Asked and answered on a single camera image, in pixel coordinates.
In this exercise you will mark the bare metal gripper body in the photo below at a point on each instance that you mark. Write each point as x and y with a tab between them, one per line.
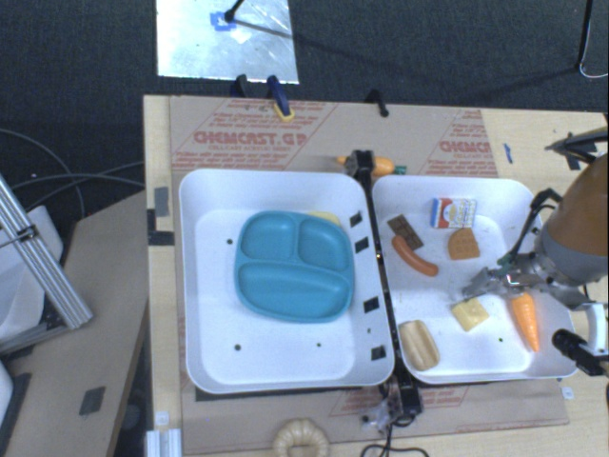
523	276

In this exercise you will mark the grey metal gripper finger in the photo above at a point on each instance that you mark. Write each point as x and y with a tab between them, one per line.
478	290
486	277

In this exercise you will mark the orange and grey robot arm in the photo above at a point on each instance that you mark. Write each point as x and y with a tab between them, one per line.
580	217

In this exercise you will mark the yellow cheese wedge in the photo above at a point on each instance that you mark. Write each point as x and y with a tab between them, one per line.
470	314

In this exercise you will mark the orange-brown biscuit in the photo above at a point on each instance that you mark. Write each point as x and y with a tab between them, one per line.
463	245

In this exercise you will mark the orange carrot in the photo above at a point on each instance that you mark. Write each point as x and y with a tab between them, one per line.
525	319

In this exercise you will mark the white plastic tray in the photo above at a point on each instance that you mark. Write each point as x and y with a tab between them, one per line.
285	355
476	355

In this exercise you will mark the red, white and blue carton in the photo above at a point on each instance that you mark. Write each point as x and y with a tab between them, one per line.
453	213

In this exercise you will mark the orange-red sausage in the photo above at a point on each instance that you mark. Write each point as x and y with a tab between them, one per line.
413	256

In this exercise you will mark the beige bread bun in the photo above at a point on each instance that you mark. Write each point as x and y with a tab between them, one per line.
418	345

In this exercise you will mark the brown chocolate bar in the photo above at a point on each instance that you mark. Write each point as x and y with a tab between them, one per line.
405	232

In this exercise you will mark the thin black and white rod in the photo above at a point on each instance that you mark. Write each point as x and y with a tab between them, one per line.
380	255

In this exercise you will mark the orange toy food, green end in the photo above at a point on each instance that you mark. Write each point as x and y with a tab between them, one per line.
383	165

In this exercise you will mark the pale yellow toy food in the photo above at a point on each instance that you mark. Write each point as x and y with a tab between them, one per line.
326	217

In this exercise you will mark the blue divided plate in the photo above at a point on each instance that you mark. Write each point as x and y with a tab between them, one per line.
292	267

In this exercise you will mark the beige doughnut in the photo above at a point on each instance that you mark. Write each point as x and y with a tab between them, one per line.
285	438

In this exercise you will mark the brown cardboard board, red print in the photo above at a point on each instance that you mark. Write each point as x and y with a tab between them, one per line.
266	136

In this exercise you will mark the black cylinder on white bracket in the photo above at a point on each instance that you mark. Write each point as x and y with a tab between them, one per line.
578	350

